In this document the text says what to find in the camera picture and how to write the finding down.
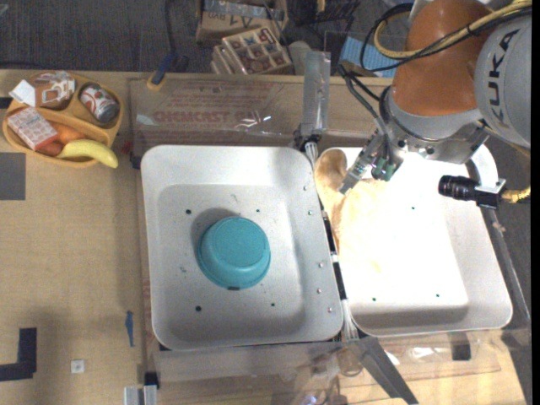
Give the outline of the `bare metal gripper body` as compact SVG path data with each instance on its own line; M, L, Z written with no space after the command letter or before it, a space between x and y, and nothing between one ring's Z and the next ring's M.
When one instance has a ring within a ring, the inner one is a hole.
M476 124L467 124L447 138L429 139L399 129L391 138L391 162L400 165L407 153L421 157L462 165L485 143L489 135Z

